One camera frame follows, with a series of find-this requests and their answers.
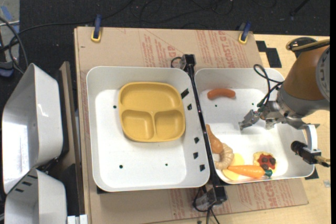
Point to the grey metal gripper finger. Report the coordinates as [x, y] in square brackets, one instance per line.
[251, 115]
[246, 124]

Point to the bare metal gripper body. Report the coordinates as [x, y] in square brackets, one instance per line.
[273, 112]

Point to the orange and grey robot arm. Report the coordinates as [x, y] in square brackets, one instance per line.
[302, 78]

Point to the white plastic tray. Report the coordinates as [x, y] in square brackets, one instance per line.
[147, 162]
[252, 139]

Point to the beige ribbed croissant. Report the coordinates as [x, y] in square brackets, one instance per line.
[228, 156]

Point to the yellow round slice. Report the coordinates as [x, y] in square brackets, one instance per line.
[237, 160]

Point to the orange sausage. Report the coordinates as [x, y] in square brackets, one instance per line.
[221, 93]

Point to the pizza slice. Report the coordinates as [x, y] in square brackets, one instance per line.
[265, 161]

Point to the thin black rod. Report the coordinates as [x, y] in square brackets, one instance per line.
[202, 118]

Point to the orange carrot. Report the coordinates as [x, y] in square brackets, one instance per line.
[248, 171]

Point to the yellow divided plate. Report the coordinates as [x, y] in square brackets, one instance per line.
[151, 110]

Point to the brown cardboard board, red print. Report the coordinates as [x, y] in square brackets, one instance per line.
[136, 44]

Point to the black cylinder on white bracket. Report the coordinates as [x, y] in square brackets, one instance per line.
[311, 150]

